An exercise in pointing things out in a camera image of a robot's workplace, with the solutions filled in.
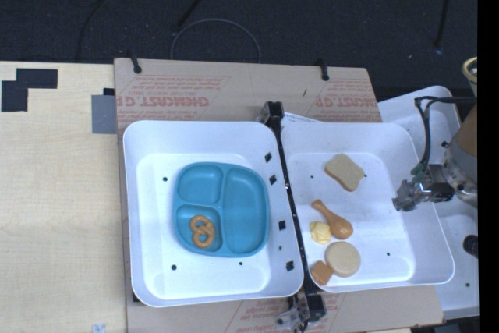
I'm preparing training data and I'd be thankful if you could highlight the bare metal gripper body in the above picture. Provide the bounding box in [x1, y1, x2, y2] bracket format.
[425, 163, 479, 208]

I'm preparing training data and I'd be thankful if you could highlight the white plastic tray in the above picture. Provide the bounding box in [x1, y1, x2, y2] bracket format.
[280, 119, 456, 294]
[122, 119, 306, 309]

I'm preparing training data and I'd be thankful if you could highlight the beige bread slice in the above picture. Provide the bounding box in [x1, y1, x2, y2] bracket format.
[324, 153, 366, 193]

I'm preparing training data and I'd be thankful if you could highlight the brown chicken drumstick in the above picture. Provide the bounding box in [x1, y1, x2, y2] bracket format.
[310, 199, 355, 240]

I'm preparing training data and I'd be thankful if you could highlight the round beige biscuit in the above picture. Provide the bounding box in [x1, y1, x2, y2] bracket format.
[324, 240, 363, 278]

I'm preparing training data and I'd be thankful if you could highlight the pale yellow lumpy toy food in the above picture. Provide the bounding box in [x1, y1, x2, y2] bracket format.
[309, 220, 333, 246]

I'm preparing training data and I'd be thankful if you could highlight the orange-brown square cracker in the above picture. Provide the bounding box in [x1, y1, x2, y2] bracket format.
[310, 260, 334, 286]

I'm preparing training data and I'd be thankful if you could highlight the thin black and white rod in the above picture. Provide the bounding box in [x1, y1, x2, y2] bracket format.
[269, 116, 317, 299]

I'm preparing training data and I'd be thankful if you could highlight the cream round container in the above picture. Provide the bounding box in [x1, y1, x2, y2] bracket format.
[461, 56, 479, 97]

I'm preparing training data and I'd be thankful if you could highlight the white paper sheet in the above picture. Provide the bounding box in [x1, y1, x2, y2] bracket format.
[281, 112, 325, 125]

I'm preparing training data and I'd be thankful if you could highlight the blue divided plate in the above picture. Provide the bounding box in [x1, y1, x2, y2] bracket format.
[172, 161, 271, 259]

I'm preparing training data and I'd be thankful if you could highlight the brown cardboard board red print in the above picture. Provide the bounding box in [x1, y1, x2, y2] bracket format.
[113, 57, 446, 333]

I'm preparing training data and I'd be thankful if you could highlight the brown pretzel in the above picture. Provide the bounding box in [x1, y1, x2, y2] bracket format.
[189, 214, 216, 249]

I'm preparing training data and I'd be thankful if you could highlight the black cylinder on white bracket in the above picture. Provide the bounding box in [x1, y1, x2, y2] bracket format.
[462, 233, 479, 259]

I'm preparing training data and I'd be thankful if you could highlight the black block with thin wires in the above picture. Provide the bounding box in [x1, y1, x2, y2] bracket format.
[260, 101, 285, 126]
[303, 291, 327, 324]

